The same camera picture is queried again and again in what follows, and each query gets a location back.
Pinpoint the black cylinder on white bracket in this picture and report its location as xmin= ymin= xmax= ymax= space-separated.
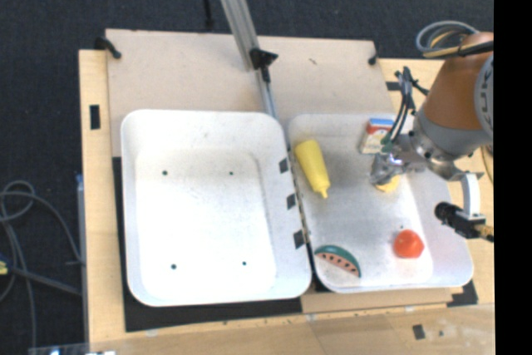
xmin=434 ymin=172 xmax=485 ymax=240

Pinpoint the orange-red toy fruit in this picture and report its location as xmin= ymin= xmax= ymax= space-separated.
xmin=392 ymin=229 xmax=426 ymax=260

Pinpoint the white plastic tray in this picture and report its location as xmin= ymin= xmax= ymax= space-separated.
xmin=120 ymin=108 xmax=313 ymax=308
xmin=286 ymin=113 xmax=475 ymax=294

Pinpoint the small yellow toy food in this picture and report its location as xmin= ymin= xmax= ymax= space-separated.
xmin=373 ymin=174 xmax=401 ymax=194

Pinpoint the yellow mustard bottle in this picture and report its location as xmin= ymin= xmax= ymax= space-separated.
xmin=293 ymin=139 xmax=332 ymax=200

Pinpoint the toy watermelon slice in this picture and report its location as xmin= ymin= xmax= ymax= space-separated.
xmin=313 ymin=244 xmax=362 ymax=279

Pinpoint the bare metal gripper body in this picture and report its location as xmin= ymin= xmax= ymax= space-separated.
xmin=388 ymin=133 xmax=461 ymax=182

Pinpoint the pale wood board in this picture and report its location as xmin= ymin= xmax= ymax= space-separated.
xmin=105 ymin=27 xmax=466 ymax=315

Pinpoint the red and white carton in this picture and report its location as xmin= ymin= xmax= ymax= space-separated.
xmin=358 ymin=118 xmax=397 ymax=156

